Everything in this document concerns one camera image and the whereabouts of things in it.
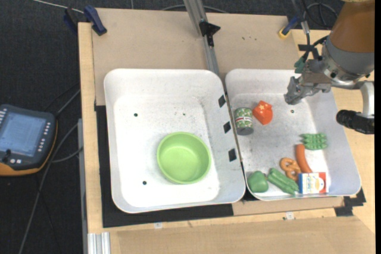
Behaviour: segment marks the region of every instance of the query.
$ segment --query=gray carpet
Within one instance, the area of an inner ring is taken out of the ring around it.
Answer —
[[[130,0],[43,0],[84,9],[86,5],[130,8]],[[182,0],[133,0],[134,8],[160,10]],[[290,0],[203,0],[204,5],[231,13],[285,15],[293,17]],[[312,4],[315,0],[305,0]],[[339,12],[338,0],[324,0]],[[33,110],[57,111],[79,88],[77,37],[63,22],[64,9],[30,0],[0,0],[0,104]],[[317,10],[309,20],[312,29],[328,29],[335,16],[324,12],[326,25]],[[71,88],[65,95],[60,94]],[[81,116],[75,99],[59,117],[58,140]],[[58,158],[77,149],[74,132]],[[42,173],[0,178],[0,253],[17,253],[37,194]],[[23,253],[81,253],[81,210],[78,159],[54,164],[49,170]]]

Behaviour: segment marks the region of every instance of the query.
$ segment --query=toy sausage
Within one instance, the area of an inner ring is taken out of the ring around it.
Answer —
[[[302,173],[312,172],[312,169],[308,166],[307,160],[305,159],[305,147],[303,144],[297,144],[296,146],[296,161]]]

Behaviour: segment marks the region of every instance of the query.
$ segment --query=can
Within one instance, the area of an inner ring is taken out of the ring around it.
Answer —
[[[237,108],[234,112],[234,121],[238,135],[247,136],[254,132],[252,110],[250,108]]]

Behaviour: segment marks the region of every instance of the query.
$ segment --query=green bowl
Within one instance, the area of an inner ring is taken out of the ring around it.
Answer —
[[[172,182],[191,184],[209,172],[211,155],[208,147],[192,133],[168,134],[157,149],[161,172]]]

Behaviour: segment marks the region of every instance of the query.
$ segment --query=black mat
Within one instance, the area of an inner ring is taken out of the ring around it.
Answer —
[[[105,106],[96,107],[98,152],[101,175],[102,219],[104,227],[143,224],[162,221],[181,221],[233,215],[231,204],[195,206],[191,208],[129,214],[116,207],[111,196],[110,155],[108,150],[107,115]]]

